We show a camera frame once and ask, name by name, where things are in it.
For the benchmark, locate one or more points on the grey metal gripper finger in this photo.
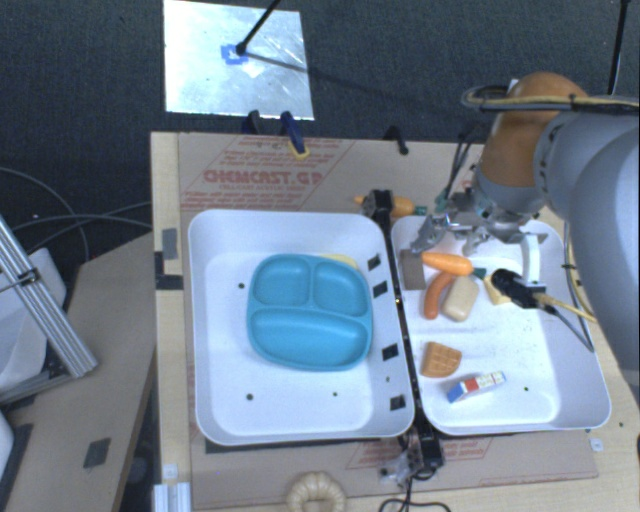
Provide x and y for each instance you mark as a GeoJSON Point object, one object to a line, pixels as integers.
{"type": "Point", "coordinates": [425, 236]}
{"type": "Point", "coordinates": [474, 245]}

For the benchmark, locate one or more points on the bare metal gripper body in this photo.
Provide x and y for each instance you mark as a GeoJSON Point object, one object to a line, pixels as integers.
{"type": "Point", "coordinates": [481, 220]}

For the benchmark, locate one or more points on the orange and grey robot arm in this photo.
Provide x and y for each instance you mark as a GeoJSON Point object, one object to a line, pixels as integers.
{"type": "Point", "coordinates": [590, 190]}

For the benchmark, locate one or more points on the brown flat rectangle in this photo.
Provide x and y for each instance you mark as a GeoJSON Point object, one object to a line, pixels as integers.
{"type": "Point", "coordinates": [412, 270]}

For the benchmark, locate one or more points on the pale yellow wedge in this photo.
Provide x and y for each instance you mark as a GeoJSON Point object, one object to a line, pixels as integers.
{"type": "Point", "coordinates": [496, 296]}

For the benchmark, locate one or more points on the beige bread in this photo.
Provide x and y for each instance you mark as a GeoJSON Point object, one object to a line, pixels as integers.
{"type": "Point", "coordinates": [460, 299]}

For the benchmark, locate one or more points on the orange sausage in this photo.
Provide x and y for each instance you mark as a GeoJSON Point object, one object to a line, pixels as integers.
{"type": "Point", "coordinates": [433, 297]}

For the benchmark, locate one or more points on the thin black rod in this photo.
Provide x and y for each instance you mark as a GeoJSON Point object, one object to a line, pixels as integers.
{"type": "Point", "coordinates": [402, 315]}

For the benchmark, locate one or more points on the yellow flat slice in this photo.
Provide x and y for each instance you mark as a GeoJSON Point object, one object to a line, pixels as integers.
{"type": "Point", "coordinates": [342, 260]}

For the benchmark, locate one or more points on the orange waffle biscuit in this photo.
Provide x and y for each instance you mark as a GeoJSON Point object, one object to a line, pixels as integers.
{"type": "Point", "coordinates": [440, 360]}

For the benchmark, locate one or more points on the white plastic tray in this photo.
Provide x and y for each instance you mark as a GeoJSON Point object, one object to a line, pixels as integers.
{"type": "Point", "coordinates": [300, 405]}
{"type": "Point", "coordinates": [515, 360]}

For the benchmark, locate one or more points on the red white blue carton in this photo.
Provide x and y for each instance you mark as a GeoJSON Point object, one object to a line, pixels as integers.
{"type": "Point", "coordinates": [475, 386]}

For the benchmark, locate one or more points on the blue divided plate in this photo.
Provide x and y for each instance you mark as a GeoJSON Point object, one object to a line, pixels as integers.
{"type": "Point", "coordinates": [307, 325]}

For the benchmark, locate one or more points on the brown cardboard board, red print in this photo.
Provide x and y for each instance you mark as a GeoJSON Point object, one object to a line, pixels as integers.
{"type": "Point", "coordinates": [280, 175]}

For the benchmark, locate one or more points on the beige doughnut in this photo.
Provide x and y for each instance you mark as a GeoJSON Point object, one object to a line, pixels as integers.
{"type": "Point", "coordinates": [302, 492]}

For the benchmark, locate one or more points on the black cylinder on white bracket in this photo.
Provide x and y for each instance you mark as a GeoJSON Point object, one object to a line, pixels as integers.
{"type": "Point", "coordinates": [512, 287]}

